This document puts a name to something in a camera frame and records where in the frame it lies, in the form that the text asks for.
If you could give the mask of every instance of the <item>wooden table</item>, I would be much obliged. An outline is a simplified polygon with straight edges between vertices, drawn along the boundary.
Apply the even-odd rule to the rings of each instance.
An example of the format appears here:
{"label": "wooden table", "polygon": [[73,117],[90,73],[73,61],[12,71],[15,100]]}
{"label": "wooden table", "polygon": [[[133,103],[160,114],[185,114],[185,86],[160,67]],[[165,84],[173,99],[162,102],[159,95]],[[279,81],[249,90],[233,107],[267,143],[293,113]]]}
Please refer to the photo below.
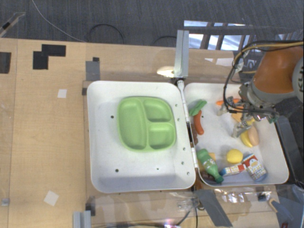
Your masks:
{"label": "wooden table", "polygon": [[[41,51],[42,44],[65,45],[66,56],[49,57],[48,70],[33,70],[33,51]],[[0,39],[0,51],[12,53],[10,73],[0,74],[0,198],[10,198],[9,206],[0,206],[0,227],[71,228],[73,211],[84,211],[92,188],[86,181],[84,148],[86,61],[100,59],[102,80],[167,82],[156,72],[174,65],[175,49]],[[223,82],[232,58],[229,51],[191,49],[188,82]],[[58,98],[60,89],[67,90],[66,98]],[[44,202],[49,190],[59,195],[54,206]],[[273,186],[267,190],[275,195]],[[149,203],[141,201],[143,195]],[[119,206],[117,196],[99,194],[98,202],[104,212],[101,217],[146,220],[168,210],[171,196],[168,192],[124,194]],[[245,227],[252,220],[256,223],[250,227],[277,226],[266,202],[221,204],[234,227]],[[176,208],[173,212],[177,220],[183,216]],[[102,219],[92,220],[98,224]],[[213,227],[206,211],[199,212],[199,224]],[[195,218],[183,225],[195,227]]]}

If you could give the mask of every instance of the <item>toy soda bottle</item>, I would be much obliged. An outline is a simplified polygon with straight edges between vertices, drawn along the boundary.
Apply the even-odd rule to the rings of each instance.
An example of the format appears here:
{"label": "toy soda bottle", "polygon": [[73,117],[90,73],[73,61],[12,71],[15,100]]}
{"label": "toy soda bottle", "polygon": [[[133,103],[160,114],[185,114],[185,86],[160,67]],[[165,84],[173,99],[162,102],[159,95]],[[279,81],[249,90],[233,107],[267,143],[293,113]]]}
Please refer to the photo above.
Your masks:
{"label": "toy soda bottle", "polygon": [[221,183],[224,179],[219,174],[219,169],[215,161],[210,157],[208,151],[206,149],[202,149],[197,152],[197,157],[199,161],[205,168],[205,171],[215,178],[217,183]]}

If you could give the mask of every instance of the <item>toothpaste tube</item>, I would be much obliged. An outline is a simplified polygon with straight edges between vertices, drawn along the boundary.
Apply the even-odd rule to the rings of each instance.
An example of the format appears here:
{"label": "toothpaste tube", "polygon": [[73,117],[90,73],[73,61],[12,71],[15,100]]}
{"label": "toothpaste tube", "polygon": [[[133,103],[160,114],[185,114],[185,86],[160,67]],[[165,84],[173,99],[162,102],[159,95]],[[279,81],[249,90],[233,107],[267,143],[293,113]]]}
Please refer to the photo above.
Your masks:
{"label": "toothpaste tube", "polygon": [[244,171],[246,168],[245,165],[236,165],[236,166],[231,166],[231,167],[226,167],[222,169],[219,174],[221,176],[232,176],[232,175],[237,175]]}
{"label": "toothpaste tube", "polygon": [[267,173],[254,154],[245,157],[242,164],[246,165],[247,172],[254,181],[261,181]]}

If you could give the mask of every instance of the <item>green divided tray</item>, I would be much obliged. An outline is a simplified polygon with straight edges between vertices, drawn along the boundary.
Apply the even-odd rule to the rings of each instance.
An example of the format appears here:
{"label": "green divided tray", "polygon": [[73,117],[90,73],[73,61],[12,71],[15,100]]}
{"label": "green divided tray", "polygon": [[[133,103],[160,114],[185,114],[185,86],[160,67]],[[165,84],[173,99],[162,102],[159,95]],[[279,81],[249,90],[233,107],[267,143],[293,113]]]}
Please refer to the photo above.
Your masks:
{"label": "green divided tray", "polygon": [[151,152],[170,148],[176,141],[171,107],[154,97],[128,97],[117,110],[118,134],[129,150]]}

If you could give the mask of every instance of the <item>white sticker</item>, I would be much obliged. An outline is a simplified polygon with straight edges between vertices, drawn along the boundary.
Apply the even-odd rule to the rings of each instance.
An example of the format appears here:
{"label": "white sticker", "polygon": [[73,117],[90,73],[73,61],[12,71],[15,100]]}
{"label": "white sticker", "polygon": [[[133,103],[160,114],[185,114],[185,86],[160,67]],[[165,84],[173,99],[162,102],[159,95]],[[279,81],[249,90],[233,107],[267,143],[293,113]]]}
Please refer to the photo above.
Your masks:
{"label": "white sticker", "polygon": [[58,198],[59,198],[58,194],[56,194],[52,191],[48,191],[46,197],[44,198],[44,201],[49,205],[55,206]]}
{"label": "white sticker", "polygon": [[66,98],[67,97],[67,89],[59,89],[58,98]]}

